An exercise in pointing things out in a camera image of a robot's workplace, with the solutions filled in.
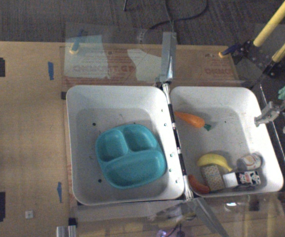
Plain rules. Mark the yellow banana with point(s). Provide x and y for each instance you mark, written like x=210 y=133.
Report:
x=212 y=159

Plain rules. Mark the red sausage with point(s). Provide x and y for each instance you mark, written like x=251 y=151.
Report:
x=198 y=185

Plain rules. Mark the white plastic tray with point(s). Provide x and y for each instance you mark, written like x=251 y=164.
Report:
x=88 y=102
x=236 y=107

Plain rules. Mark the beige patterned carton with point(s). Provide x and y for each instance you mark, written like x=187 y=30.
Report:
x=213 y=178

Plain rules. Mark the blue divided plate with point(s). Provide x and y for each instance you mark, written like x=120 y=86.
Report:
x=132 y=162

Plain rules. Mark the brown cardboard board red print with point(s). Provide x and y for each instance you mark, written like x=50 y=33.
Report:
x=194 y=65

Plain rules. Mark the white and orange can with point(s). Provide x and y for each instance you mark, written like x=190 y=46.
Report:
x=251 y=161

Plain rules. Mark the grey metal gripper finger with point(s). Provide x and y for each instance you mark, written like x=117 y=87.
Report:
x=267 y=113

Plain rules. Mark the orange carrot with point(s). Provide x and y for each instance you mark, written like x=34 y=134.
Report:
x=191 y=120

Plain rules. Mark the black and white milk carton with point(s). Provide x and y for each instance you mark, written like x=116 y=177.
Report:
x=247 y=178

